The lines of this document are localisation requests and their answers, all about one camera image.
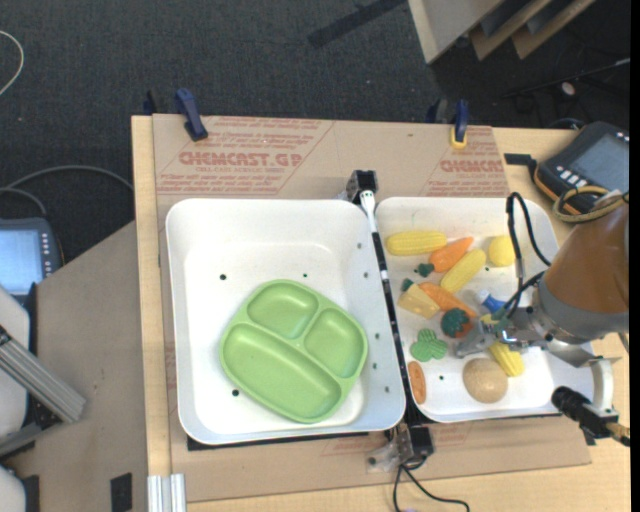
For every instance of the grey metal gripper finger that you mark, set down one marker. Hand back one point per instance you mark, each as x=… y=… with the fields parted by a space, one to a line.
x=489 y=324
x=472 y=344

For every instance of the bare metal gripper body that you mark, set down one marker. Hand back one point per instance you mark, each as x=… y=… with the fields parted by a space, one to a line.
x=525 y=327

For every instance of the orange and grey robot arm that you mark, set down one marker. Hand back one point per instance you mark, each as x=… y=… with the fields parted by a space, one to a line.
x=585 y=270

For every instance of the blue and white bottle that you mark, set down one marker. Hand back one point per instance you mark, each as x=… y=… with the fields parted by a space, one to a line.
x=491 y=302

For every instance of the red tomato with green top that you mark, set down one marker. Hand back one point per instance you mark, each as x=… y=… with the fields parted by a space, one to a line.
x=456 y=323

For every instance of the yellow corn cob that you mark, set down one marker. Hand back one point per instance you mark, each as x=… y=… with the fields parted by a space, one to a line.
x=510 y=361
x=464 y=270
x=416 y=243

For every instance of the tan round bread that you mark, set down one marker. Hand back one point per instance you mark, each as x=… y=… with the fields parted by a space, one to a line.
x=485 y=381

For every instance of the green broccoli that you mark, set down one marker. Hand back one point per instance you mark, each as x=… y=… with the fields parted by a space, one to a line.
x=428 y=346

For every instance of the orange carrot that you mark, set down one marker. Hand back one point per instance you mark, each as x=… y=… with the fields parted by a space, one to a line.
x=450 y=254
x=445 y=297

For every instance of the yellow cheese wedge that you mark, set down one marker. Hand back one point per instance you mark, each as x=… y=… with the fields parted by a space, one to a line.
x=417 y=304

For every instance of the yellow lemon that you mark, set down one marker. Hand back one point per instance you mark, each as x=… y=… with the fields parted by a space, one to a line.
x=501 y=251

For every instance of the white plastic tray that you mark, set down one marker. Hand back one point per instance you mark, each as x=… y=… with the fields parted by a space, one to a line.
x=450 y=215
x=210 y=310

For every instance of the thin black and white rod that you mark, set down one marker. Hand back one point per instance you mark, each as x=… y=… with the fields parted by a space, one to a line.
x=382 y=265

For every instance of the green divided plate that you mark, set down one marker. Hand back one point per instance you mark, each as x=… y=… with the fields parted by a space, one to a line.
x=292 y=352

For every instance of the brown cardboard board red print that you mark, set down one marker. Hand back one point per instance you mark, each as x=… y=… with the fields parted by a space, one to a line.
x=310 y=150

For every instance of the black cylinder on white bracket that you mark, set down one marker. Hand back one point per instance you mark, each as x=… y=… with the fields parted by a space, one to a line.
x=580 y=407

